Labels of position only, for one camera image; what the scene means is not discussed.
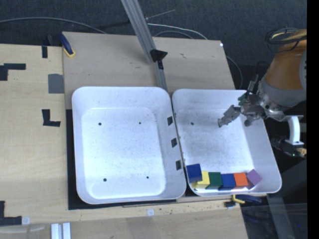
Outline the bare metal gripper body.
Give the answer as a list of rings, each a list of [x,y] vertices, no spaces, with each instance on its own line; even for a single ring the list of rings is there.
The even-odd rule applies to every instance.
[[[272,118],[283,120],[285,118],[284,108],[272,102],[268,95],[243,94],[239,98],[241,114],[247,120],[258,120]]]

